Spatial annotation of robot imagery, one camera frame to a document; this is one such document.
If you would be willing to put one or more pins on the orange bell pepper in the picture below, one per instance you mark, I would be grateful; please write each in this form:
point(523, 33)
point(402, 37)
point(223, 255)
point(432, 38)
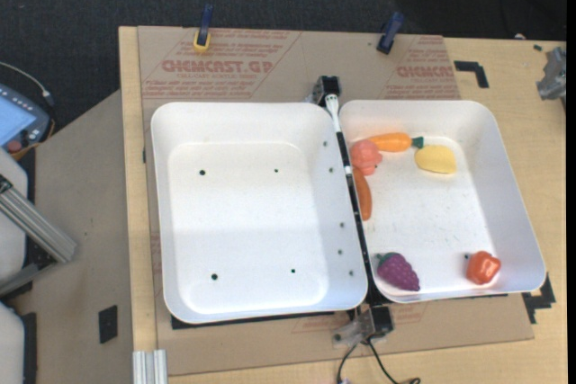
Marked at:
point(482, 267)

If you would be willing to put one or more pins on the yellow toy fruit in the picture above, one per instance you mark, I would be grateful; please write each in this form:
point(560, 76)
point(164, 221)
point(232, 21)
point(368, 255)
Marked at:
point(435, 159)

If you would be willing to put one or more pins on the purple grapes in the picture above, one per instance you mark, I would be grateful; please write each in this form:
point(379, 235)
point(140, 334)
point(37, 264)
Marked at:
point(398, 272)

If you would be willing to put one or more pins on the pink toy food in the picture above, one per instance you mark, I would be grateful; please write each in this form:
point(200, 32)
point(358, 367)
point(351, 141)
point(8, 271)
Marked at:
point(364, 156)

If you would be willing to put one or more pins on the thin black and white rod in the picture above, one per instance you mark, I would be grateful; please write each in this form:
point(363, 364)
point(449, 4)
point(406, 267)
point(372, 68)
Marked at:
point(343, 148)

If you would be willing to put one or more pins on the white plastic tray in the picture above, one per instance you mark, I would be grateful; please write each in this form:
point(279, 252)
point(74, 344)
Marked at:
point(252, 211)
point(445, 220)

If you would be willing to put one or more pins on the brown cardboard board red print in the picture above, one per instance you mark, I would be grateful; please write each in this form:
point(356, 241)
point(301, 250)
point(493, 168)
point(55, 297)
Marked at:
point(279, 63)

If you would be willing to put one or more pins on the orange carrot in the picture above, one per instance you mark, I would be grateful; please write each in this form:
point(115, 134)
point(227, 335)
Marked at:
point(391, 142)

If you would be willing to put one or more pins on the orange sausage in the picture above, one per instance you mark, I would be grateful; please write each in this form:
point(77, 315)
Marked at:
point(362, 193)

